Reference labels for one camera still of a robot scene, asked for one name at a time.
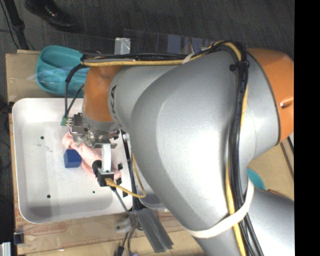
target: pink cloth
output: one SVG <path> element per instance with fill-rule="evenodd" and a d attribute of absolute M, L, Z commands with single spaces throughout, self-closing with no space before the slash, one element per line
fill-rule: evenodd
<path fill-rule="evenodd" d="M 102 160 L 102 150 L 101 148 L 93 148 L 87 146 L 87 144 L 82 143 L 80 146 L 75 145 L 73 136 L 68 131 L 62 138 L 62 144 L 66 149 L 73 149 L 78 152 L 82 158 L 81 167 L 82 169 L 95 177 L 94 171 L 92 170 L 92 164 L 96 160 Z M 116 181 L 121 177 L 121 172 L 114 169 L 114 180 Z"/>

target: black shoe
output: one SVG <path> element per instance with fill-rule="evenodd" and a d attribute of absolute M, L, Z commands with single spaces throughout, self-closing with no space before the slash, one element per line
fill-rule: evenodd
<path fill-rule="evenodd" d="M 45 0 L 42 3 L 24 0 L 24 6 L 29 12 L 39 16 L 57 30 L 69 31 L 76 25 L 75 21 L 57 7 L 53 0 Z"/>

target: white cable tie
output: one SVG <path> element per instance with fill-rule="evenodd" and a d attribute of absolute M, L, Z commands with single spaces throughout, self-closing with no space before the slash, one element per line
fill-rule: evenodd
<path fill-rule="evenodd" d="M 212 238 L 230 229 L 231 227 L 239 223 L 248 213 L 252 199 L 254 197 L 254 191 L 255 191 L 255 186 L 249 179 L 246 196 L 245 196 L 245 202 L 239 210 L 229 215 L 228 217 L 222 219 L 220 222 L 218 222 L 217 224 L 215 224 L 213 227 L 209 229 L 201 230 L 201 231 L 193 231 L 185 228 L 185 230 L 188 231 L 190 235 L 195 238 Z"/>
<path fill-rule="evenodd" d="M 182 64 L 185 64 L 185 63 L 187 63 L 188 61 L 190 61 L 190 59 L 191 59 L 191 57 L 192 57 L 193 55 L 194 55 L 194 54 L 192 53 L 192 54 L 189 54 L 187 57 L 185 57 L 184 60 L 183 60 L 183 62 L 182 62 Z"/>

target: blue block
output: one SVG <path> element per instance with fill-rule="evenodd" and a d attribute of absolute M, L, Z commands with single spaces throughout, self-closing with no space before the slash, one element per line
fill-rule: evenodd
<path fill-rule="evenodd" d="M 81 165 L 82 158 L 74 149 L 67 149 L 63 155 L 65 168 L 77 168 Z"/>

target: dark floor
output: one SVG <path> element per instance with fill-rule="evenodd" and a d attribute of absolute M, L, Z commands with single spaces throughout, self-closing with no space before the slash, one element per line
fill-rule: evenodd
<path fill-rule="evenodd" d="M 125 30 L 194 38 L 234 40 L 248 47 L 278 50 L 294 60 L 294 0 L 56 0 L 77 22 L 69 33 L 53 29 L 14 0 L 25 23 L 30 50 L 49 45 L 112 53 Z M 17 47 L 0 9 L 0 99 L 7 102 L 5 54 Z M 0 244 L 12 240 L 13 190 L 7 113 L 0 113 Z"/>

